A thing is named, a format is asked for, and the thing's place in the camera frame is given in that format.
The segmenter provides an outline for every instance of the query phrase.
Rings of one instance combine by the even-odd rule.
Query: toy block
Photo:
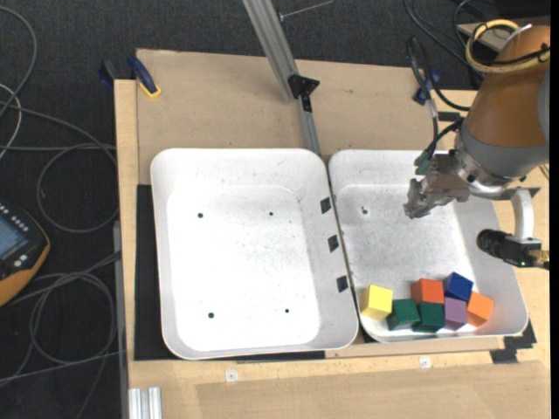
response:
[[[481,326],[491,316],[493,310],[493,300],[472,291],[470,300],[467,304],[467,318],[468,324],[472,326]]]
[[[463,299],[445,297],[445,327],[456,331],[467,323],[466,302]]]
[[[418,311],[421,320],[412,329],[415,332],[435,333],[445,326],[445,313],[440,303],[419,303]]]
[[[443,281],[421,278],[411,285],[411,297],[419,303],[445,303]]]
[[[361,315],[385,319],[392,313],[392,290],[370,285],[361,294]]]
[[[463,277],[457,272],[448,275],[443,281],[445,296],[448,298],[462,299],[468,301],[472,293],[473,281]]]
[[[392,313],[386,317],[388,328],[391,331],[413,327],[420,320],[418,307],[411,298],[395,299],[392,302]]]

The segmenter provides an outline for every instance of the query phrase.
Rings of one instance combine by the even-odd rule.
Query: black clamp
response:
[[[320,84],[320,81],[310,78],[303,78],[298,74],[292,74],[287,82],[289,83],[289,88],[291,88],[293,97],[295,99],[298,99],[300,97],[300,100],[303,103],[303,110],[305,112],[313,112],[310,95]]]

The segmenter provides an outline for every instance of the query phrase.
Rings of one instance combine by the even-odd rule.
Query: yellow cable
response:
[[[476,27],[476,29],[473,30],[472,36],[468,39],[468,41],[466,43],[466,59],[467,59],[468,63],[475,70],[477,70],[478,72],[483,72],[483,73],[504,74],[504,73],[510,73],[510,72],[518,72],[520,70],[526,70],[527,68],[530,68],[532,66],[540,64],[541,62],[545,62],[545,61],[549,60],[550,51],[546,51],[546,52],[543,52],[539,57],[528,59],[528,60],[520,62],[518,64],[484,65],[484,64],[481,64],[480,62],[478,62],[472,56],[472,44],[474,42],[476,42],[484,32],[492,30],[493,28],[501,27],[501,26],[510,28],[511,30],[514,30],[514,31],[516,31],[520,28],[518,26],[518,24],[516,24],[515,22],[513,22],[511,20],[506,20],[504,18],[497,18],[495,20],[485,22],[484,24],[479,24]]]

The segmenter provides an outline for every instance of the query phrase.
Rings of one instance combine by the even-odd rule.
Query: white cable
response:
[[[21,109],[21,102],[19,101],[19,98],[15,95],[13,90],[11,90],[8,86],[5,86],[4,84],[0,84],[0,88],[3,88],[11,96],[13,96],[14,101],[16,101],[17,107]],[[24,116],[22,115],[23,112],[21,110],[18,110],[17,112],[18,112],[18,116],[17,116],[16,128],[14,129],[14,133],[11,135],[11,138],[8,140],[5,149],[2,152],[0,152],[0,160],[2,160],[4,154],[8,151],[8,148],[13,144],[14,140],[17,137],[17,134],[19,133],[19,128],[21,127],[21,121]]]

